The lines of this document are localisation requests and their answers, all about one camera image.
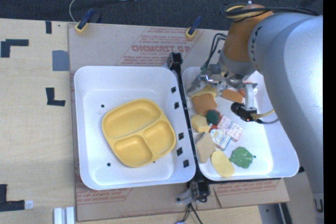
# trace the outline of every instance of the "wooden table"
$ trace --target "wooden table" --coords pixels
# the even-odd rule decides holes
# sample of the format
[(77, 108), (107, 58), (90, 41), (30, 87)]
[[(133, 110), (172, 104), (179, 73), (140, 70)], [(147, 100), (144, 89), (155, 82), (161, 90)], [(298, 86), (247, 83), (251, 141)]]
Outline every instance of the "wooden table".
[[(70, 74), (53, 71), (52, 52), (68, 50), (67, 22), (0, 19), (0, 41), (28, 39), (0, 58), (0, 184), (7, 200), (32, 200), (33, 209), (0, 212), (0, 223), (52, 223), (53, 209), (75, 207)], [(55, 88), (47, 105), (46, 88)], [(86, 223), (176, 223), (184, 213)], [(262, 223), (258, 206), (204, 210), (203, 223)], [(190, 214), (186, 223), (198, 223)]]

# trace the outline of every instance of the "yellow plate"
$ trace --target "yellow plate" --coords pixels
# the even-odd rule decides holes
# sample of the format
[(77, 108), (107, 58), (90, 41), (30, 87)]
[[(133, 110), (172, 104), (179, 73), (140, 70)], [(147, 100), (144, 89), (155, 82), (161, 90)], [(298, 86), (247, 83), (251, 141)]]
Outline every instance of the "yellow plate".
[(163, 157), (176, 144), (175, 132), (156, 103), (136, 99), (107, 112), (102, 131), (117, 158), (140, 167)]

